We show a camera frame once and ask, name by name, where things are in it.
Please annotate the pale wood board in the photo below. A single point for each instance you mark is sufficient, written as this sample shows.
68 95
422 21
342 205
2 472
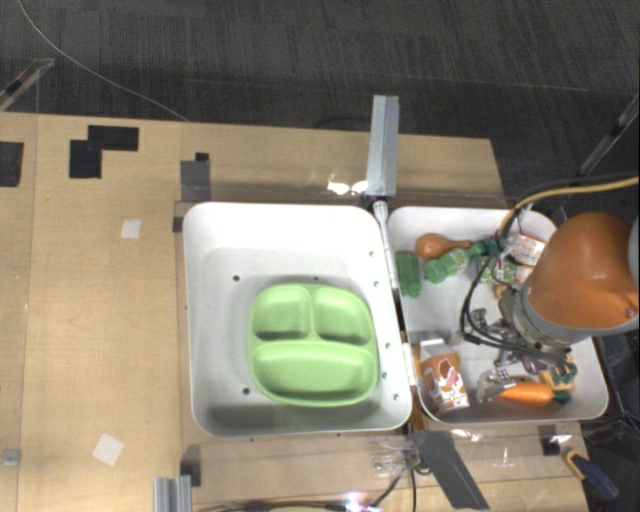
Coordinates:
300 470

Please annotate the orange toy carrot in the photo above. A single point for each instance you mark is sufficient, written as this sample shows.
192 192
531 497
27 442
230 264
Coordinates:
525 393

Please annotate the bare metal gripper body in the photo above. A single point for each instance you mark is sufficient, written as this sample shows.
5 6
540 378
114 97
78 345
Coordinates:
520 332

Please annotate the green toy vegetable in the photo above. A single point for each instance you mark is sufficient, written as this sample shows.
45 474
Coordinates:
409 275

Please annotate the orange and white carton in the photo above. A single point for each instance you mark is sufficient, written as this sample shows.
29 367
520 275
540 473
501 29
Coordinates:
445 380

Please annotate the white plastic tray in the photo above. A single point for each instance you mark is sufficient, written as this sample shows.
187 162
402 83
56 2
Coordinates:
440 320
215 325

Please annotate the white and orange packet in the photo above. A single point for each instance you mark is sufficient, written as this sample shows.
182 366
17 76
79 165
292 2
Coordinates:
527 249

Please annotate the green divided plate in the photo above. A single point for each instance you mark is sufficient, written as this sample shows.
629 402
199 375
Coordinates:
310 360

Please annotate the green plastic bottle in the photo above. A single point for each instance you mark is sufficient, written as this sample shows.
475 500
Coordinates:
447 265

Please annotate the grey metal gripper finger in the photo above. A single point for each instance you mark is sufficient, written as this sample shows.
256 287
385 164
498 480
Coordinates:
484 326
492 384

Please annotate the green and white packet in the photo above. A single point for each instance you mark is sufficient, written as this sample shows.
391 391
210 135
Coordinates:
505 272

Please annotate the brown toy chicken drumstick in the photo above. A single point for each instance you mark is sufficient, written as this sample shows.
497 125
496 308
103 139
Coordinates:
432 246

